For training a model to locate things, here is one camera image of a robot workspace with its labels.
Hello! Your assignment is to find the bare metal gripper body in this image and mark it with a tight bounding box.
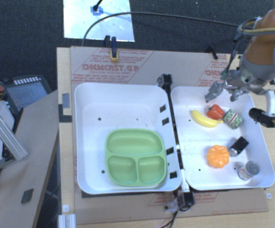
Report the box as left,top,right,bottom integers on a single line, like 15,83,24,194
224,69,268,95

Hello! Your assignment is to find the orange bell pepper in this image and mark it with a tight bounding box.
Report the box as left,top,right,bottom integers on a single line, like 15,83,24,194
206,104,225,120

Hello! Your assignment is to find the green and red patterned can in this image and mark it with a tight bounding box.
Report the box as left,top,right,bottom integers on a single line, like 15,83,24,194
222,109,244,130

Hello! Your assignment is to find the yellow banana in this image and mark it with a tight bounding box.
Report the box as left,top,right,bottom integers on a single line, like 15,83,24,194
191,109,224,128

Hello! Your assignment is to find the black can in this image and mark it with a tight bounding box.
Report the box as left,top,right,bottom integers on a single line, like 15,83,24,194
228,136,249,157

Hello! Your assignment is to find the white plastic tray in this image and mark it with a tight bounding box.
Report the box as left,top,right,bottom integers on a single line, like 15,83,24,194
74,82,183,195
170,86,275,191

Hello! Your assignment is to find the thin black and white rod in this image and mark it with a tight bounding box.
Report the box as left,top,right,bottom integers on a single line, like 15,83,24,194
163,84,190,192

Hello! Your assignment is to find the orange pumpkin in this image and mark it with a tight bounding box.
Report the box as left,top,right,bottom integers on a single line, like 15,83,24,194
206,144,231,169

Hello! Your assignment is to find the silver can white label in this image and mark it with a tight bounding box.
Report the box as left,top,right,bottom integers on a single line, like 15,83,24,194
237,161,260,181

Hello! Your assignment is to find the brown cardboard board red print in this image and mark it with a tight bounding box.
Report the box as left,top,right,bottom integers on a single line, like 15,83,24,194
69,46,269,225

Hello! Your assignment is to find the green divided plate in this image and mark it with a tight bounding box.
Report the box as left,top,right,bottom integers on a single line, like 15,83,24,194
104,128,167,188

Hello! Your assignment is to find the black cylinder on white bracket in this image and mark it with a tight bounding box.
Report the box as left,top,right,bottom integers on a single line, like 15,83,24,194
248,89,275,128

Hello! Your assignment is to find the black block with thin wires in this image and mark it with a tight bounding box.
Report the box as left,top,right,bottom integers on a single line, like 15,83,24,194
173,189,196,211
157,74,173,88

